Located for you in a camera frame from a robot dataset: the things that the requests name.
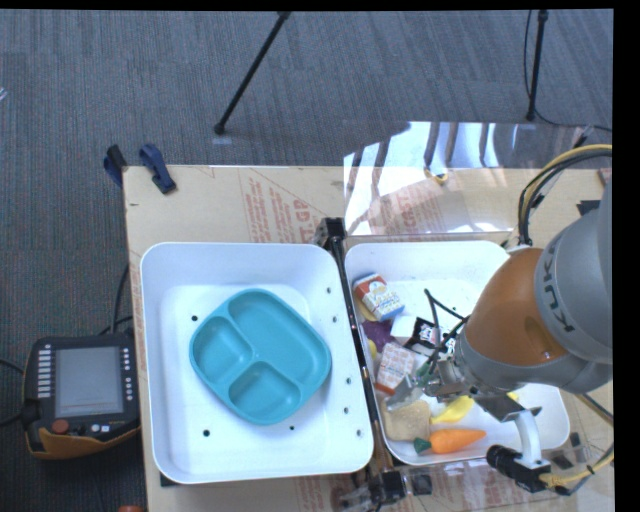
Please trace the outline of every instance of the food package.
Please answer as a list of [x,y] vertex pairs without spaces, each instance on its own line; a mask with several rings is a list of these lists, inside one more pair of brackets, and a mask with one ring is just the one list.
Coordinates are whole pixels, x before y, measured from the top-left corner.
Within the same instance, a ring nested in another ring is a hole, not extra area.
[[378,321],[388,320],[404,310],[396,292],[390,290],[380,274],[371,274],[353,283],[353,291]]
[[400,384],[405,375],[413,371],[415,353],[394,342],[387,343],[382,350],[376,388],[389,394]]
[[416,437],[429,439],[431,408],[422,400],[415,400],[393,411],[380,407],[384,433],[392,441],[413,441]]

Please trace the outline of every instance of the yellow cable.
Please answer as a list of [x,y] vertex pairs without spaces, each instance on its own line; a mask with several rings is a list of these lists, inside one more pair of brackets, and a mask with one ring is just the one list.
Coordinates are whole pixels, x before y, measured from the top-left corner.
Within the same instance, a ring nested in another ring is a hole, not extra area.
[[542,473],[541,475],[538,476],[538,478],[542,480],[547,487],[557,487],[559,485],[565,485],[565,484],[568,484],[569,482],[580,480],[581,478],[592,475],[596,471],[602,469],[604,466],[609,464],[612,460],[613,460],[613,452],[611,452],[609,456],[605,457],[597,464],[594,464],[591,467],[591,471],[589,471],[588,469],[585,469],[580,473],[576,473],[575,475],[566,476],[566,477],[557,476],[557,475],[554,475],[553,473]]
[[448,171],[445,171],[442,174],[433,174],[428,167],[425,167],[423,171],[424,175],[427,176],[427,178],[432,178],[438,185],[444,185],[449,179]]
[[[577,395],[577,398],[579,398],[592,411],[596,412],[602,419],[604,419],[613,428],[613,422],[611,421],[611,418],[608,418],[593,403],[591,403],[589,400],[585,400],[584,397],[582,397],[581,395]],[[544,482],[544,484],[548,488],[557,487],[559,485],[565,485],[565,484],[568,484],[569,482],[573,482],[575,480],[580,480],[580,479],[585,478],[585,477],[587,477],[589,475],[592,475],[596,471],[598,471],[601,468],[603,468],[604,466],[606,466],[607,464],[611,463],[611,461],[613,460],[613,453],[614,452],[612,451],[604,459],[602,459],[599,462],[596,462],[593,466],[587,466],[587,468],[589,468],[589,469],[581,471],[580,473],[577,473],[575,475],[561,477],[561,476],[554,475],[553,473],[542,473],[541,475],[538,476],[538,478],[542,482]]]
[[538,182],[545,174],[552,168],[556,167],[559,163],[562,163],[564,160],[567,160],[571,157],[579,155],[581,153],[588,153],[590,151],[600,151],[600,150],[610,150],[613,151],[612,144],[591,144],[589,146],[581,146],[578,148],[570,149],[569,151],[565,151],[564,153],[555,157],[551,162],[545,165],[542,170],[538,173],[538,175],[533,178],[526,187],[524,201],[522,203],[522,209],[518,213],[518,218],[520,219],[520,223],[524,222],[524,214],[526,212],[526,205],[531,200],[532,190],[535,189],[533,185]]

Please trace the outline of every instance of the white tray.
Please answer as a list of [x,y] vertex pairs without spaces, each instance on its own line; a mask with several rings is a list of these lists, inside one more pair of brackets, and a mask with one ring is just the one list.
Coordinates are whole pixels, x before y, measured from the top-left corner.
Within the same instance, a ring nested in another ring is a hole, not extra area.
[[[432,320],[429,302],[424,293],[425,288],[428,288],[438,301],[466,316],[471,313],[491,276],[507,258],[508,254],[504,249],[487,241],[364,242],[347,252],[345,270],[350,283],[363,275],[380,274],[405,304],[402,314]],[[457,319],[441,308],[438,311],[438,319],[445,328],[443,332],[447,332],[446,329],[452,328]],[[362,322],[364,318],[359,312],[357,314]],[[369,366],[372,365],[369,354]],[[541,448],[552,449],[563,444],[569,435],[569,417],[560,391],[542,384],[528,384],[517,390],[516,394],[523,407],[542,407],[536,416]],[[423,398],[432,406],[433,414],[437,414],[443,407],[436,399]],[[441,455],[418,455],[411,442],[393,441],[387,439],[386,435],[384,437],[389,451],[398,460],[410,465],[481,458],[486,456],[487,450],[494,444],[521,450],[520,435],[515,423],[500,423],[477,404],[473,405],[465,418],[452,427],[483,429],[487,436],[466,449]]]
[[[350,473],[373,436],[333,257],[311,244],[162,243],[141,262],[153,456],[182,484]],[[292,416],[250,423],[196,375],[189,341],[199,323],[246,288],[278,295],[331,351],[331,371]]]

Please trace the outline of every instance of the small box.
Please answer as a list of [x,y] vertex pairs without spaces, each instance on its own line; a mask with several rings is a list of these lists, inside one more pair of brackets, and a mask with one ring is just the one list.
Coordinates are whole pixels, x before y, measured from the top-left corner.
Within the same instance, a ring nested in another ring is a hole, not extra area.
[[380,274],[370,274],[353,284],[353,291],[376,320],[388,320],[404,309],[400,297],[390,290]]
[[396,316],[393,319],[393,325],[391,326],[391,336],[393,336],[401,345],[406,345],[414,334],[417,320],[418,319],[413,315]]
[[406,374],[413,371],[415,354],[395,342],[387,343],[382,351],[376,384],[383,389],[395,389]]

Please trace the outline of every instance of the gray carpet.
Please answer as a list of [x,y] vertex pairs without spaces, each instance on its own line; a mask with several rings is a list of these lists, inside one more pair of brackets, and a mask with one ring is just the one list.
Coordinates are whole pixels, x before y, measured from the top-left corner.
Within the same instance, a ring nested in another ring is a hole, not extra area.
[[[407,121],[525,122],[533,11],[294,12],[213,132],[275,12],[0,9],[0,357],[109,325],[127,261],[122,192],[103,168],[154,143],[169,164],[342,165]],[[535,123],[611,142],[613,9],[550,10]],[[130,314],[125,293],[121,316]],[[21,377],[0,367],[0,418]],[[0,510],[146,504],[140,439],[36,460],[0,429]]]

